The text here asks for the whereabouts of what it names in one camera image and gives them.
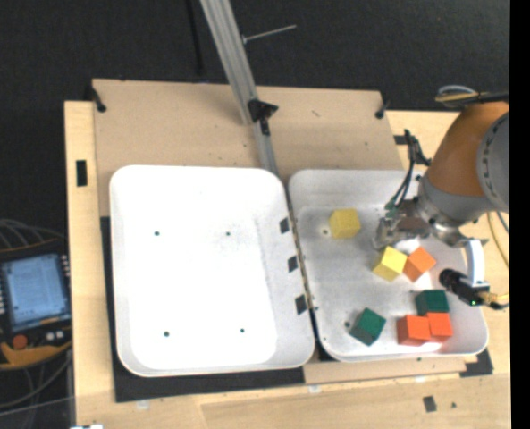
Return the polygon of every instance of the red block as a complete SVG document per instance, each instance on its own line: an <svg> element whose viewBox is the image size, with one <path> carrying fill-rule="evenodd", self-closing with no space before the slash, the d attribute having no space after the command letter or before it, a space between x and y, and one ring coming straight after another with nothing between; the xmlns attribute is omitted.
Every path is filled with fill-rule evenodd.
<svg viewBox="0 0 530 429"><path fill-rule="evenodd" d="M436 262L423 247L419 247L408 256L406 264L404 264L403 273L412 282L415 282L422 274L431 269Z"/></svg>
<svg viewBox="0 0 530 429"><path fill-rule="evenodd" d="M432 334L431 341L446 341L453 335L449 313L427 312L429 330Z"/></svg>
<svg viewBox="0 0 530 429"><path fill-rule="evenodd" d="M432 338L427 316L405 315L396 323L398 344L418 347Z"/></svg>

